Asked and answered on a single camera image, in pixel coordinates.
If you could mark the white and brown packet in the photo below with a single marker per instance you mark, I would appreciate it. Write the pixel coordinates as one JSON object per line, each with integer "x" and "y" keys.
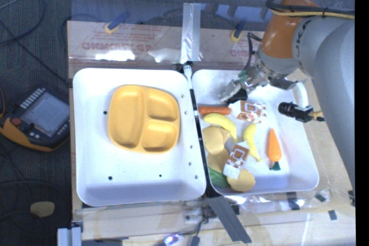
{"x": 249, "y": 111}
{"x": 236, "y": 158}

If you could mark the green toy vegetable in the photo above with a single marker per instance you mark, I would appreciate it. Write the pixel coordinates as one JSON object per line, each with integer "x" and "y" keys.
{"x": 217, "y": 178}

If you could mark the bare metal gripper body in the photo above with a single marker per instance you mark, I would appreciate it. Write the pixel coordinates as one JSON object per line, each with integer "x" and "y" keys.
{"x": 255, "y": 77}

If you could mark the black cylinder on white bracket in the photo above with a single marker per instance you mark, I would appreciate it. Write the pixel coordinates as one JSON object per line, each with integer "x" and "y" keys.
{"x": 294, "y": 111}

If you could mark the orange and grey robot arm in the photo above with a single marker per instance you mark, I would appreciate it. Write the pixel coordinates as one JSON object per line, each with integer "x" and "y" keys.
{"x": 325, "y": 54}

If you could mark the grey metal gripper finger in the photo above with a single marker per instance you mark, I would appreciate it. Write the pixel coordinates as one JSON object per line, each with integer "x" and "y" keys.
{"x": 238, "y": 95}
{"x": 227, "y": 92}

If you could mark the brown cardboard board red print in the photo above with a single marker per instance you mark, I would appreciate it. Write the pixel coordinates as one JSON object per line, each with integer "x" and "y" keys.
{"x": 132, "y": 40}

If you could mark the yellow divided plate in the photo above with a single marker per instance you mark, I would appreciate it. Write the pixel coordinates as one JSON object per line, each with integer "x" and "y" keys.
{"x": 129, "y": 115}

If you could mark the orange carrot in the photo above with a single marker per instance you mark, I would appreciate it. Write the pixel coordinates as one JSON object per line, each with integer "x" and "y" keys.
{"x": 274, "y": 144}

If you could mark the yellow banana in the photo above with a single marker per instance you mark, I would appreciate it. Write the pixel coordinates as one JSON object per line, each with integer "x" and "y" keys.
{"x": 222, "y": 121}
{"x": 250, "y": 135}

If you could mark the white plastic tray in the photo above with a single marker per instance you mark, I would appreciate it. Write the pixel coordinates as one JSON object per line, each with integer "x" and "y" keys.
{"x": 92, "y": 135}
{"x": 294, "y": 152}

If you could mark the orange sausage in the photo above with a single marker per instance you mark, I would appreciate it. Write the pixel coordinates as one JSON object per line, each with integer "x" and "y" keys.
{"x": 213, "y": 110}

